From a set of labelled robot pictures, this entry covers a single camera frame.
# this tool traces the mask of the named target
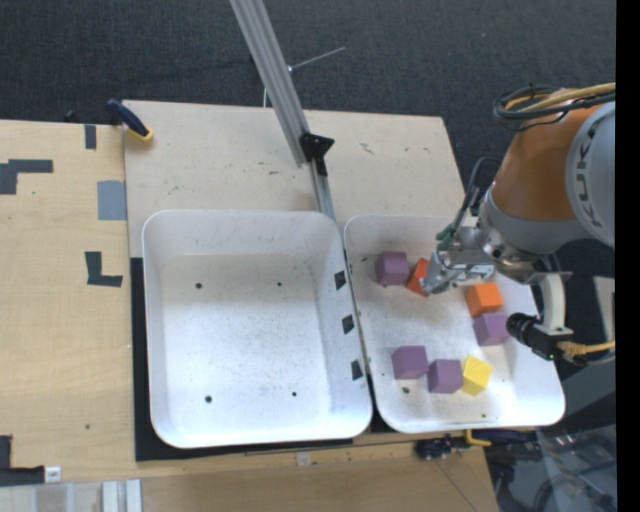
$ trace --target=purple cube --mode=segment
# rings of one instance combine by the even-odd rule
[[[404,252],[384,251],[376,260],[376,280],[379,284],[404,285],[411,269]]]
[[[391,361],[396,379],[419,379],[429,367],[427,351],[422,345],[404,345],[396,349]]]
[[[455,393],[464,381],[458,359],[436,359],[429,365],[427,387],[431,393]]]
[[[476,340],[481,347],[500,345],[509,338],[507,315],[504,313],[484,313],[473,321]]]

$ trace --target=black tape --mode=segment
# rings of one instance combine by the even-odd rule
[[[92,124],[84,125],[84,147],[85,149],[96,149],[98,144],[96,137],[96,127]]]
[[[0,470],[11,467],[11,436],[0,436]]]
[[[9,164],[0,164],[0,194],[15,195],[18,188],[18,173]]]
[[[0,164],[0,195],[15,195],[19,172],[53,172],[53,160],[9,160]]]
[[[11,468],[11,436],[0,436],[0,487],[44,483],[44,466]]]
[[[53,172],[53,160],[9,160],[16,172]]]
[[[89,278],[87,284],[94,284],[97,286],[115,286],[120,287],[122,285],[122,276],[104,276],[102,275],[102,253],[98,251],[91,251],[84,253],[87,261],[87,270],[89,272]]]

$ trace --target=black carpet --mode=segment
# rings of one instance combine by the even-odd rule
[[[439,116],[463,182],[512,133],[491,114],[529,83],[616,81],[615,0],[319,0],[265,2],[307,109]],[[109,98],[254,105],[257,71],[227,1],[0,1],[0,118],[107,124]],[[490,166],[480,175],[488,185]],[[568,324],[603,341],[594,275],[614,276],[599,242],[560,250]],[[575,368],[559,364],[561,376]]]

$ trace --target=gray tape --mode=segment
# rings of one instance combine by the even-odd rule
[[[92,124],[84,125],[84,147],[85,149],[96,149],[96,127]]]
[[[98,182],[98,220],[127,220],[127,200],[123,182]]]

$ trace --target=black clip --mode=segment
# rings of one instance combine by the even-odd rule
[[[327,166],[324,163],[324,155],[331,149],[335,139],[314,135],[312,133],[303,133],[300,137],[302,152],[307,162],[316,161],[316,167],[320,176],[327,176]]]

